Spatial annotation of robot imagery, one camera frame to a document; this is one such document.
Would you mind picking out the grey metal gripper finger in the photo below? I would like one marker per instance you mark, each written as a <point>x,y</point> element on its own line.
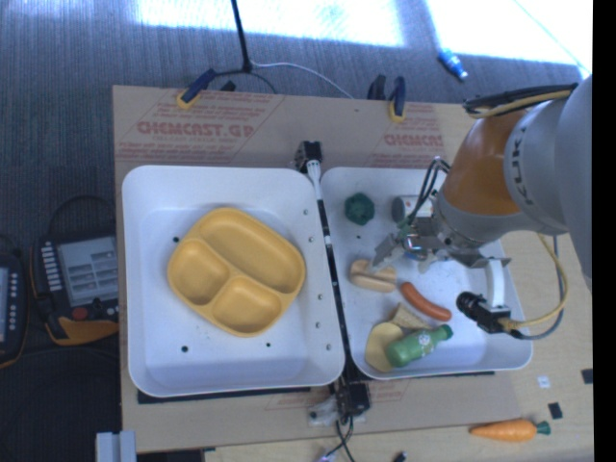
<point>386,250</point>
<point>428,263</point>

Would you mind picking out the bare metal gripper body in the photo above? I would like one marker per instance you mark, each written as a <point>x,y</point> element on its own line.
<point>433,239</point>

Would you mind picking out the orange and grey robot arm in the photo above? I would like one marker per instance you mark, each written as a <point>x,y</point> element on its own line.
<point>486,176</point>

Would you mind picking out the tan hot dog bun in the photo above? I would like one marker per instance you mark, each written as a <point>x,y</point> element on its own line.
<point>370,279</point>

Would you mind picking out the orange sausage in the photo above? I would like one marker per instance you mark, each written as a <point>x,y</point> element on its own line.
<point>426,302</point>

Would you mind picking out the small grey can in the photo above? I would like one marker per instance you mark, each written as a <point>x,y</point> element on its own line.
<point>400,209</point>

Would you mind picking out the green broccoli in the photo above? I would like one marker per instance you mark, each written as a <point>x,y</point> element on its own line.
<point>359,209</point>

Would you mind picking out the tan pizza slice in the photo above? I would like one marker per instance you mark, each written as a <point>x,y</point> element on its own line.
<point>408,316</point>

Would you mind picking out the thin black and white rod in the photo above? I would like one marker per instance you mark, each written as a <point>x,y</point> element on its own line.
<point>329,246</point>

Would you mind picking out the green bottle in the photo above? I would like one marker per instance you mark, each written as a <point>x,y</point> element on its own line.
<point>416,346</point>

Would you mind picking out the yellow rounded toy food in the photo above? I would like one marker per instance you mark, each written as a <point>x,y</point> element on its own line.
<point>377,347</point>

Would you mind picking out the white plastic tray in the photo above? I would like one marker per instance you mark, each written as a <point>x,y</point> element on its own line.
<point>462,354</point>
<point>159,335</point>

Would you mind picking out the yellow divided plate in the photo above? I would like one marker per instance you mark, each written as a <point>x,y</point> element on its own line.
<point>240,263</point>

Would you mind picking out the orange carrot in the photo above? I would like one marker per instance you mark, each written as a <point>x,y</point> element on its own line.
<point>505,430</point>

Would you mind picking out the brown cardboard board red print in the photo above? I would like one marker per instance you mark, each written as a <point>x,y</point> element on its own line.
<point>216,123</point>

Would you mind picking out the black cylinder on white bracket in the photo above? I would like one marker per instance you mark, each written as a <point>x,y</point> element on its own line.
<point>487,312</point>

